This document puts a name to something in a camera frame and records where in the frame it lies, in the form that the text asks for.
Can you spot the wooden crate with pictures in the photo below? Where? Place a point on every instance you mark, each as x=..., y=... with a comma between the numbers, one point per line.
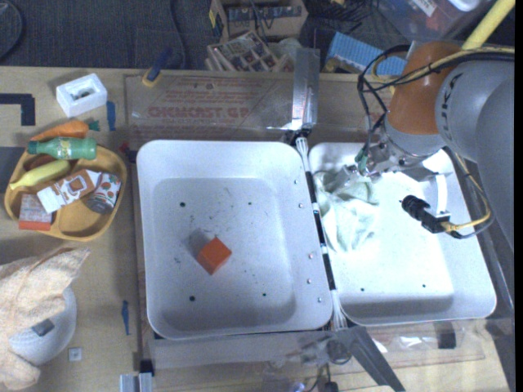
x=245, y=53

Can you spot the white foam box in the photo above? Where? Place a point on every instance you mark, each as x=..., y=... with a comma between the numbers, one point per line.
x=81, y=95

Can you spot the brown cardboard box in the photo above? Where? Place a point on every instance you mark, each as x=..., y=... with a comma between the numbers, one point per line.
x=261, y=10

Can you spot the green bottle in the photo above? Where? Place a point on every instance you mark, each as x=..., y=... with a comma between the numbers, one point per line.
x=65, y=148

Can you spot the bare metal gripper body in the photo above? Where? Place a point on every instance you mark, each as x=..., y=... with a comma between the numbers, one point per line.
x=386, y=157

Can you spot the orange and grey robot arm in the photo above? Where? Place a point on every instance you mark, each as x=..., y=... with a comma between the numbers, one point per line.
x=457, y=108

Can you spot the yellow banana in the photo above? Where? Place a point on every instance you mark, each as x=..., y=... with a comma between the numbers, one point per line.
x=41, y=174

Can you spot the yellow divided plate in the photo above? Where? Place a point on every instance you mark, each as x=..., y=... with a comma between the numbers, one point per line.
x=79, y=221

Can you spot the white plastic tray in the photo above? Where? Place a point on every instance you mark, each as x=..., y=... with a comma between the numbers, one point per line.
x=408, y=259
x=229, y=227

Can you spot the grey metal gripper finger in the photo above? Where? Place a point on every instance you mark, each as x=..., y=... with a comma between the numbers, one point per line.
x=346, y=175

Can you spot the blue ribbed box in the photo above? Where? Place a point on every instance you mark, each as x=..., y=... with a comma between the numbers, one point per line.
x=355, y=53

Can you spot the pale green cloth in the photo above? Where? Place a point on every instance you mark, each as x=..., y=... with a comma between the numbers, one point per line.
x=347, y=219

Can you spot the white can red print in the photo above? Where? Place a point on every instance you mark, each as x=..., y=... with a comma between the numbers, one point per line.
x=105, y=192

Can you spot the peach towel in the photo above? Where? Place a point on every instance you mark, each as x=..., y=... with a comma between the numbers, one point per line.
x=28, y=284

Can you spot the white and brown carton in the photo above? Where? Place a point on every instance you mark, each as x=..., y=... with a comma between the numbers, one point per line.
x=67, y=190

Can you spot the orange cube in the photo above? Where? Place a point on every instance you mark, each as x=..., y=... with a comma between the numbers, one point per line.
x=214, y=255

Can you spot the black cylinder on white bracket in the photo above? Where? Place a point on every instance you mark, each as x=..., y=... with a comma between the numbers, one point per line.
x=425, y=215

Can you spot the brown cardboard board red print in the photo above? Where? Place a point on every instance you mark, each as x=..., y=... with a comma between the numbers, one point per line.
x=196, y=108

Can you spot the orange and white packet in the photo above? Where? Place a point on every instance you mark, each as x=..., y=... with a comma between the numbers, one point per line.
x=34, y=215

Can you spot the white bowl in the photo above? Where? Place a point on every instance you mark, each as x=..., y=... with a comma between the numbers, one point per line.
x=53, y=341

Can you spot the orange carrot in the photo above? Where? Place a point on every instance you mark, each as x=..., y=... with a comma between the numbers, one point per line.
x=65, y=130

